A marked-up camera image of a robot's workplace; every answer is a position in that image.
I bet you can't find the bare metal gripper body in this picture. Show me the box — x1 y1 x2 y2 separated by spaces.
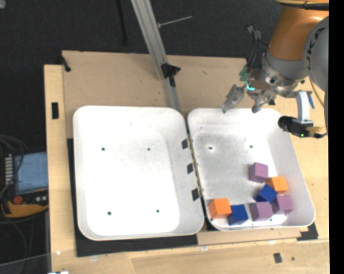
244 68 302 100

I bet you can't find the white plastic tray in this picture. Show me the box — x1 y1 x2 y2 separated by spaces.
187 107 316 232
72 105 205 241

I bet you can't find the purple cube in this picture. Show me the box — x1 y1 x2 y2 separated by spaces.
248 162 269 183
249 201 274 221
271 194 294 214

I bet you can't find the orange cube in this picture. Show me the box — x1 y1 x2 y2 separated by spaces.
265 176 289 194
208 198 233 219

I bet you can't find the blue cube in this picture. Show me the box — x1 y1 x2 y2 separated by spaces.
227 204 249 226
255 184 278 204

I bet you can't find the pale wood board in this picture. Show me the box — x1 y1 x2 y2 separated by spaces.
61 50 310 247

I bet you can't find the black cylinder on white bracket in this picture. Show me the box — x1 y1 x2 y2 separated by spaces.
277 91 314 138

